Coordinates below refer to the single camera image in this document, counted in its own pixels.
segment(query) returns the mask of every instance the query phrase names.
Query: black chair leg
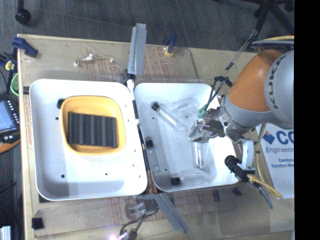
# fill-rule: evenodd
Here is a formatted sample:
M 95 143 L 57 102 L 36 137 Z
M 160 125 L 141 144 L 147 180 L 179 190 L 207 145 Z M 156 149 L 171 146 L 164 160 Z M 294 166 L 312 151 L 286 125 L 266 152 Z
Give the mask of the black chair leg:
M 18 0 L 18 9 L 15 15 L 15 20 L 23 25 L 27 24 L 31 19 L 31 13 L 24 9 L 24 1 Z
M 280 4 L 285 4 L 285 10 L 291 12 L 294 10 L 294 0 L 241 0 L 245 2 L 250 2 L 258 4 L 259 8 L 254 12 L 254 16 L 258 18 L 255 29 L 258 33 L 261 31 L 263 24 L 266 21 L 267 15 L 271 12 L 275 18 L 283 25 L 283 27 L 288 31 L 290 35 L 294 35 L 295 29 L 289 20 L 286 18 L 285 14 L 278 7 Z

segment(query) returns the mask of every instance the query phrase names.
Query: blue logo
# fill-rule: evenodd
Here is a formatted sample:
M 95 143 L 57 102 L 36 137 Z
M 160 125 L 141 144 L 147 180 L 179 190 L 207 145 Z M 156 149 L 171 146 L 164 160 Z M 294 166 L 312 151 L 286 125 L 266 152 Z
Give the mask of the blue logo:
M 264 139 L 266 142 L 268 142 L 270 145 L 274 142 L 275 137 L 270 134 L 268 131 L 265 131 L 264 135 L 262 136 L 262 139 Z

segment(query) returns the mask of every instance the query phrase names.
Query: white plastic tray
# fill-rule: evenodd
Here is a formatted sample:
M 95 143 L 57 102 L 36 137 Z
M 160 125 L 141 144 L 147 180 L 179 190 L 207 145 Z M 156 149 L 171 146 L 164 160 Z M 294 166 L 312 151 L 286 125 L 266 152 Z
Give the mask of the white plastic tray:
M 119 152 L 76 155 L 63 144 L 59 99 L 104 96 L 120 107 L 126 143 Z M 47 200 L 133 196 L 147 187 L 146 168 L 129 90 L 116 82 L 40 79 L 30 87 L 36 186 Z
M 151 138 L 158 154 L 161 171 L 151 168 L 155 185 L 164 192 L 201 189 L 230 185 L 238 182 L 233 173 L 225 165 L 225 158 L 236 155 L 228 137 L 216 137 L 209 140 L 209 152 L 206 167 L 193 168 L 192 148 L 188 140 L 191 126 L 198 116 L 196 109 L 183 112 L 180 119 L 188 125 L 187 132 L 177 133 L 151 109 L 153 102 L 168 104 L 185 98 L 196 99 L 199 107 L 208 102 L 211 87 L 202 83 L 141 83 L 134 93 L 139 121 L 144 139 Z M 215 99 L 209 108 L 219 105 Z M 201 173 L 203 180 L 191 185 L 172 185 L 171 178 L 192 172 Z

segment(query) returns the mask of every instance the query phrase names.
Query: clear vial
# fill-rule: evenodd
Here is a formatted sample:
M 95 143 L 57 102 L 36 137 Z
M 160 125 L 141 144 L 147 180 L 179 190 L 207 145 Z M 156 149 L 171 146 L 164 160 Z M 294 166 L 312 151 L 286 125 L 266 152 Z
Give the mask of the clear vial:
M 171 110 L 173 113 L 182 113 L 184 111 L 197 111 L 199 102 L 195 98 L 184 98 L 178 101 L 171 102 Z
M 208 142 L 192 141 L 192 161 L 193 167 L 203 169 L 206 167 L 207 154 L 209 150 Z
M 145 142 L 145 146 L 146 146 L 146 153 L 148 156 L 148 161 L 149 161 L 151 171 L 152 172 L 161 172 L 158 153 L 157 153 L 157 150 L 154 146 L 153 141 L 151 139 L 147 140 Z
M 174 115 L 168 109 L 160 106 L 157 102 L 153 103 L 151 108 L 176 132 L 187 131 L 187 127 L 180 121 L 180 119 L 176 115 Z
M 171 184 L 174 186 L 200 185 L 204 181 L 204 175 L 201 171 L 182 170 L 177 176 L 171 178 Z

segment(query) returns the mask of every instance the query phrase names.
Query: black cap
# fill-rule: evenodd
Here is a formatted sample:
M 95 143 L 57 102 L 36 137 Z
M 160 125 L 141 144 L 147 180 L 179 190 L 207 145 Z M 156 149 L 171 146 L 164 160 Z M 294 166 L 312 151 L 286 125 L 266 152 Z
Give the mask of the black cap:
M 154 146 L 154 143 L 153 143 L 153 141 L 152 141 L 151 139 L 149 139 L 149 140 L 147 140 L 147 141 L 145 142 L 145 146 L 146 146 L 147 148 L 152 148 L 152 147 Z
M 172 185 L 180 185 L 181 181 L 180 181 L 180 178 L 179 177 L 173 177 L 171 178 L 171 184 Z
M 157 111 L 158 109 L 160 109 L 160 105 L 159 105 L 157 102 L 155 102 L 155 103 L 153 103 L 153 105 L 151 106 L 151 108 L 152 108 L 154 111 Z

